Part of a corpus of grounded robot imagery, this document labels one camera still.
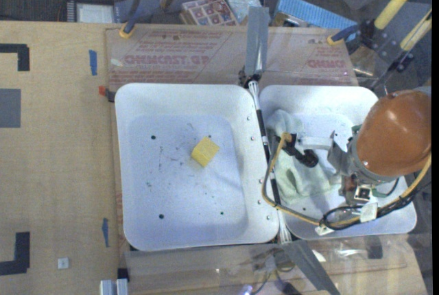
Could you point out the black cylinder on white bracket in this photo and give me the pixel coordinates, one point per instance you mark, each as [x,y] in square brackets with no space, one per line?
[303,153]

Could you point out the pale green cloth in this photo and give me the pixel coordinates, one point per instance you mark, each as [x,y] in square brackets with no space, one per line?
[302,180]

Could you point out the brown cardboard board red print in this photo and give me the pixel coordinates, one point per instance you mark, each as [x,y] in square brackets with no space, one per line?
[192,57]

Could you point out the thin black and white rod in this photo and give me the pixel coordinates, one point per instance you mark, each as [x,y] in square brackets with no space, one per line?
[262,130]

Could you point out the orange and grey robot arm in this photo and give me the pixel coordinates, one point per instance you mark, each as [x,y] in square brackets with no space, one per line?
[394,132]

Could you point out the yellow cube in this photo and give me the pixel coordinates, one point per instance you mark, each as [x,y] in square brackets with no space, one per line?
[204,151]

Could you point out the white plastic tray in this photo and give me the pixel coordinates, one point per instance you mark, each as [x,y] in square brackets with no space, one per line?
[308,98]
[185,190]

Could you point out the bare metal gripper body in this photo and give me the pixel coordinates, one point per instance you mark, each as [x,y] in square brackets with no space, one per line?
[343,163]

